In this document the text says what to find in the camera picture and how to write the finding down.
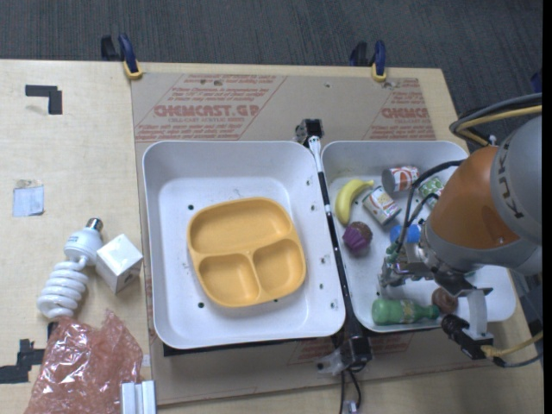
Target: wooden table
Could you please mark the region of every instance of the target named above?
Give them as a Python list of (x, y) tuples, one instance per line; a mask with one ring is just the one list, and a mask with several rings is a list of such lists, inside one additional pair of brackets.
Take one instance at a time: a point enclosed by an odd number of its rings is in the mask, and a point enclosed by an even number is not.
[[(196, 72), (369, 78), (353, 67), (239, 66), (141, 63), (145, 72)], [(124, 233), (141, 248), (130, 83), (120, 64), (107, 62), (0, 60), (0, 265), (3, 312), (0, 316), (0, 365), (16, 363), (20, 339), (44, 348), (47, 320), (35, 301), (53, 265), (64, 260), (66, 238), (91, 217), (104, 222), (103, 238)], [(417, 78), (437, 139), (464, 144), (450, 135), (455, 110), (437, 69), (387, 70), (390, 77)], [(47, 113), (45, 98), (25, 96), (25, 85), (57, 85), (63, 91), (63, 115)], [(12, 216), (13, 190), (22, 179), (45, 188), (44, 213)], [(100, 326), (112, 309), (148, 353), (143, 278), (114, 295), (88, 272), (89, 291), (78, 319)], [(491, 331), (509, 347), (530, 337), (519, 303), (513, 317)], [(519, 360), (534, 355), (526, 348)], [(4, 412), (23, 412), (38, 366), (29, 382), (0, 385)], [(148, 368), (142, 369), (148, 378)], [(539, 363), (502, 369), (482, 367), (361, 382), (362, 412), (544, 412), (543, 369)], [(347, 388), (355, 398), (354, 388)], [(190, 402), (160, 407), (160, 412), (336, 412), (340, 387), (320, 386)]]

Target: white cube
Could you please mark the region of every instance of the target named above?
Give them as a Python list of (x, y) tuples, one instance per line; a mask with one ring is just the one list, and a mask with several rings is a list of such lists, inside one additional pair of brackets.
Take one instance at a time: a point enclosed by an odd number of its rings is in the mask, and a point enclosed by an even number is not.
[(119, 235), (97, 251), (96, 273), (117, 294), (140, 276), (143, 256), (126, 235)]

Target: yellow divided plate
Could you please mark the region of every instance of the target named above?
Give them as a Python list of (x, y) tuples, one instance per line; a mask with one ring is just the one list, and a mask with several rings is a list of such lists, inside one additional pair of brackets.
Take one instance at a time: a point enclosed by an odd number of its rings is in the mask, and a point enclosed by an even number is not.
[(190, 220), (187, 241), (201, 286), (220, 305), (243, 307), (282, 298), (304, 282), (297, 231), (272, 199), (206, 207)]

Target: banana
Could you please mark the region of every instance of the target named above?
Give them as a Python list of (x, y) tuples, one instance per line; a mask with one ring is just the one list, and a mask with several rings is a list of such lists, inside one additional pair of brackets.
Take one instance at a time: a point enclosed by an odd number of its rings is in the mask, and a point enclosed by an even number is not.
[(362, 191), (372, 186), (372, 179), (369, 181), (351, 179), (339, 190), (339, 192), (337, 192), (335, 213), (341, 224), (348, 224), (351, 217), (351, 204), (354, 199), (358, 197)]

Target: green bottle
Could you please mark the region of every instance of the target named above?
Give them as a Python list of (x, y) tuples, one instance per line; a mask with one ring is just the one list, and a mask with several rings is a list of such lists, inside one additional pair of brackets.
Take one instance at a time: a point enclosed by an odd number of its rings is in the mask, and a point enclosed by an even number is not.
[(426, 307), (416, 304), (410, 299), (377, 298), (372, 304), (372, 319), (376, 325), (392, 325), (394, 323), (414, 323), (423, 318), (437, 319), (439, 307)]

